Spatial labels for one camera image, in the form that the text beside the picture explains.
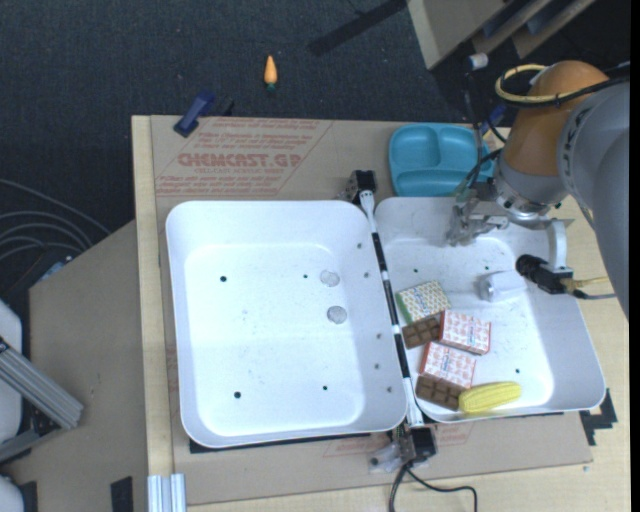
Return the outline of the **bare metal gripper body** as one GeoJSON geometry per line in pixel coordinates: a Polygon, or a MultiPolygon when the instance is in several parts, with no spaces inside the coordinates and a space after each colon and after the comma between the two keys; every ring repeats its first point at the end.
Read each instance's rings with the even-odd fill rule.
{"type": "Polygon", "coordinates": [[[495,187],[480,187],[469,192],[466,215],[471,219],[485,220],[498,230],[510,224],[533,229],[549,211],[549,206],[532,202],[518,193],[498,190],[495,187]]]}

